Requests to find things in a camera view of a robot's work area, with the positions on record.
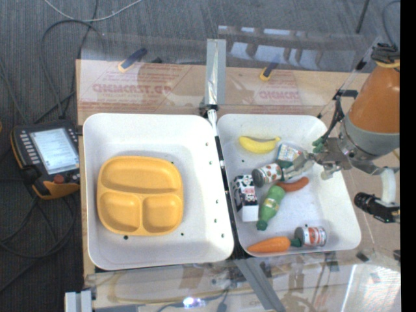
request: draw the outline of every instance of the yellow banana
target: yellow banana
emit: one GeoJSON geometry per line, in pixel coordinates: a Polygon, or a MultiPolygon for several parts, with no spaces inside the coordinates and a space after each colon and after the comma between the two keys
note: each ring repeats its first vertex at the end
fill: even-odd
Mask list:
{"type": "Polygon", "coordinates": [[[252,153],[270,153],[275,147],[276,143],[280,141],[280,137],[268,140],[259,140],[249,136],[240,136],[240,145],[252,153]]]}

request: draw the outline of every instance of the device screen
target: device screen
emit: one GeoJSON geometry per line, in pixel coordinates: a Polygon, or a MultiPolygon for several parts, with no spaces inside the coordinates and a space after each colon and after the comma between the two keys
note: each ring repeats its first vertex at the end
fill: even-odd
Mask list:
{"type": "Polygon", "coordinates": [[[79,156],[65,128],[29,133],[48,174],[79,167],[79,156]]]}

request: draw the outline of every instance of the orange divided plate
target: orange divided plate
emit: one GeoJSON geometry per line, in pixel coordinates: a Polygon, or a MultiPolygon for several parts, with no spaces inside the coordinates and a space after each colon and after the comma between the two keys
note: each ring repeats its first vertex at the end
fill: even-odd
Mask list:
{"type": "Polygon", "coordinates": [[[180,225],[183,184],[164,159],[118,156],[99,171],[97,210],[101,223],[121,235],[165,235],[180,225]]]}

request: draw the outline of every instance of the toy bottle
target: toy bottle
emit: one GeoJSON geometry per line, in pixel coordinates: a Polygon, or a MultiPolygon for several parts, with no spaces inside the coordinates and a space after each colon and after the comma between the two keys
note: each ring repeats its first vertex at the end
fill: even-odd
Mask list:
{"type": "Polygon", "coordinates": [[[264,231],[267,228],[268,221],[278,213],[281,200],[285,194],[285,190],[280,186],[273,185],[269,188],[266,199],[260,208],[259,220],[256,224],[257,230],[264,231]]]}

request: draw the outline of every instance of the soda can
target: soda can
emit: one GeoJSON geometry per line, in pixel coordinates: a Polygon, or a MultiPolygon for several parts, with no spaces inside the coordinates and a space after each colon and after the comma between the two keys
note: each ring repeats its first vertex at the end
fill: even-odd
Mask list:
{"type": "Polygon", "coordinates": [[[281,168],[277,163],[264,165],[252,171],[254,185],[262,187],[264,184],[272,183],[281,179],[281,168]]]}
{"type": "Polygon", "coordinates": [[[300,240],[301,246],[324,246],[326,244],[326,231],[322,226],[297,227],[294,237],[300,240]]]}

